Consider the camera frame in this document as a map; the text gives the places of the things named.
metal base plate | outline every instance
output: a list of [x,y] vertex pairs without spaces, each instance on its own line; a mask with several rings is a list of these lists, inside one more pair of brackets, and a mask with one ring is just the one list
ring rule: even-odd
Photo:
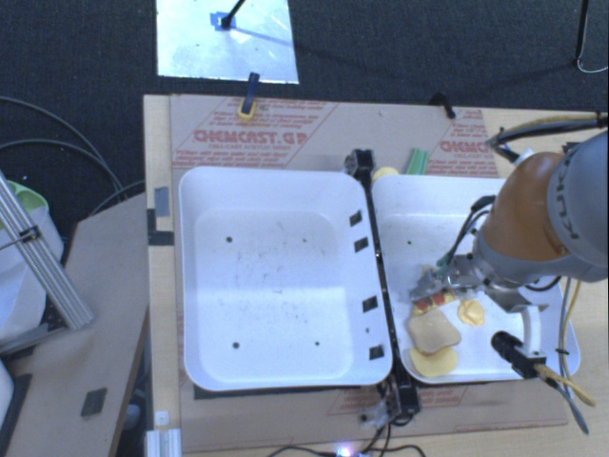
[[157,0],[159,75],[298,84],[287,0],[246,0],[222,30],[237,1]]

dark floor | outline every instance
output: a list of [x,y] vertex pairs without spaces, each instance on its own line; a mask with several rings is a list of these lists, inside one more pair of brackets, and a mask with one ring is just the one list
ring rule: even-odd
[[[301,84],[270,97],[607,110],[607,73],[573,66],[581,0],[288,0]],[[607,64],[609,0],[591,0],[584,64]],[[155,0],[0,0],[0,95],[82,131],[123,185],[144,177],[142,96],[242,94],[243,83],[156,74]],[[0,169],[49,199],[69,237],[113,192],[64,126],[0,101]]]

empty white tray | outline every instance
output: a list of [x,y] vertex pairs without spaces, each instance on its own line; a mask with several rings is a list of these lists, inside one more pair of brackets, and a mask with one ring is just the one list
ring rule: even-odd
[[210,390],[373,385],[391,348],[363,189],[197,168],[179,188],[185,363]]
[[[374,184],[379,236],[402,361],[408,372],[427,384],[520,379],[491,347],[490,341],[499,330],[522,339],[522,317],[505,313],[482,292],[477,296],[485,310],[482,327],[471,327],[459,320],[459,301],[440,308],[462,336],[461,342],[453,347],[459,356],[455,370],[437,378],[422,377],[408,354],[413,347],[406,330],[412,311],[409,290],[416,286],[423,268],[435,266],[453,245],[471,205],[481,196],[496,194],[502,184],[503,180],[499,179],[404,175],[384,176]],[[457,253],[471,251],[472,239],[472,235],[463,239]],[[555,348],[562,300],[560,288],[544,292],[522,288],[521,293],[531,302],[548,305],[540,315],[541,349],[548,357],[548,366],[558,372]],[[569,367],[575,371],[580,365],[580,352],[571,326],[567,332],[567,348]]]

green object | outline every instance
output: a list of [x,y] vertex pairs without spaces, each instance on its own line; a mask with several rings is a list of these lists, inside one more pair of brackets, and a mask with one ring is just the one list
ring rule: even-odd
[[406,174],[425,174],[427,169],[427,159],[429,158],[429,152],[426,150],[413,149],[412,158]]
[[[34,210],[39,209],[40,207],[49,208],[49,203],[45,198],[38,194],[36,191],[26,188],[23,185],[19,185],[18,183],[13,183],[12,181],[8,181],[10,188],[17,196],[19,203],[23,206],[24,209],[28,213],[32,213]],[[4,228],[2,222],[0,222],[0,230]]]

black pole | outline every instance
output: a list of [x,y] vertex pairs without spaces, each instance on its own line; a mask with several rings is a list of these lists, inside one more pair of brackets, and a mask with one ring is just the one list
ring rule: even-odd
[[230,24],[232,23],[232,18],[235,16],[235,13],[237,13],[239,11],[239,9],[241,8],[241,5],[243,5],[245,1],[246,0],[239,0],[239,2],[237,2],[235,4],[233,9],[230,11],[230,13],[226,17],[223,17],[222,19],[220,19],[222,29],[225,29],[225,30],[230,29]]
[[590,0],[581,0],[580,30],[578,31],[578,43],[575,48],[575,64],[581,58],[583,51],[583,38],[586,33],[586,21],[588,20],[588,4]]

